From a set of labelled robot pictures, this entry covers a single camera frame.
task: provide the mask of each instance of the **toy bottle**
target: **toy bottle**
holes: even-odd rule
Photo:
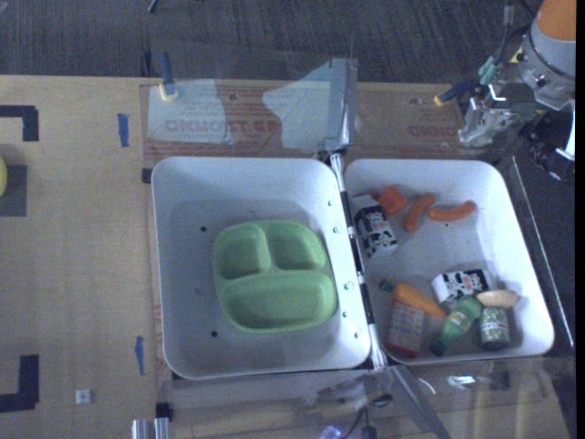
[[[454,341],[461,338],[482,314],[482,304],[473,296],[463,297],[441,325],[441,333],[431,343],[431,351],[442,356]]]

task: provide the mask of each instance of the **toy sausage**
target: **toy sausage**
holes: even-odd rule
[[[456,221],[470,215],[475,208],[475,203],[471,200],[467,200],[458,207],[452,209],[429,209],[429,211],[427,211],[427,216],[430,220],[435,221]]]
[[[435,202],[435,196],[431,193],[424,193],[418,197],[410,206],[406,218],[404,219],[404,229],[407,232],[414,232],[419,228],[420,217],[425,210]]]
[[[378,203],[384,209],[386,218],[389,218],[406,207],[406,197],[395,186],[390,186],[382,190],[378,197]]]

